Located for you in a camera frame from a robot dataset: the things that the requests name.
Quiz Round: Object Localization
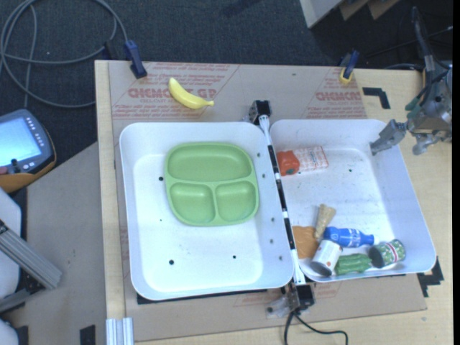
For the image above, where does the orange toy pepper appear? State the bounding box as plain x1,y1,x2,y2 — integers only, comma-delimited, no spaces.
276,149,301,177

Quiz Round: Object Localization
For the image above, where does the orange flat toy slice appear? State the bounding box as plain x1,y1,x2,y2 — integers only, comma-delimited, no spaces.
291,225,321,260

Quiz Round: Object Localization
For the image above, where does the white can with orange dots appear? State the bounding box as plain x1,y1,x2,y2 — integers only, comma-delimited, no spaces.
310,239,344,277

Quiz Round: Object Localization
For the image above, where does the green divided plate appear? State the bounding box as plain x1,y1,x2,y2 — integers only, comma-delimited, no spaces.
164,142,260,227

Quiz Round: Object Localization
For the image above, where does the brown cardboard board red print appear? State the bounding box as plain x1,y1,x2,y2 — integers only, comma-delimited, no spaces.
107,61,428,341

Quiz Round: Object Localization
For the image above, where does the green toy vegetable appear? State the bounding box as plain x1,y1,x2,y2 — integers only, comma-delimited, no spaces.
334,253,373,276

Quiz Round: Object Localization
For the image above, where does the yellow banana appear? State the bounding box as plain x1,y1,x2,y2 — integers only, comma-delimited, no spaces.
167,77,216,110

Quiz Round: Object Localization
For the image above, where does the green can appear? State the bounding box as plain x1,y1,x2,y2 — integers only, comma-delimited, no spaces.
367,238,407,269

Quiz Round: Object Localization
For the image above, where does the blue bottle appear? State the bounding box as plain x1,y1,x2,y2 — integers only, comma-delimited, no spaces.
323,226,376,249

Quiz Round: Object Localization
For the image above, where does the white plastic tray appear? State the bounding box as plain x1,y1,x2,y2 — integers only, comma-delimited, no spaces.
269,119,438,284
119,121,296,300

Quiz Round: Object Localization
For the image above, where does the beige waffle cone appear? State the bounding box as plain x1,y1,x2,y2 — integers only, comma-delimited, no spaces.
313,203,337,240

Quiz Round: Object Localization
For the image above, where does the white and orange packet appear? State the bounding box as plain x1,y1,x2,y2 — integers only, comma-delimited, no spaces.
295,145,329,174

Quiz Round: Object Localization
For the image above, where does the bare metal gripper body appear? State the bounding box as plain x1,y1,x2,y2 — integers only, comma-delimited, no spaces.
408,91,454,142

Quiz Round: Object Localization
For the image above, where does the thin black and white rod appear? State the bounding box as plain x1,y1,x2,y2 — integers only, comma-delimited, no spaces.
259,114,307,285

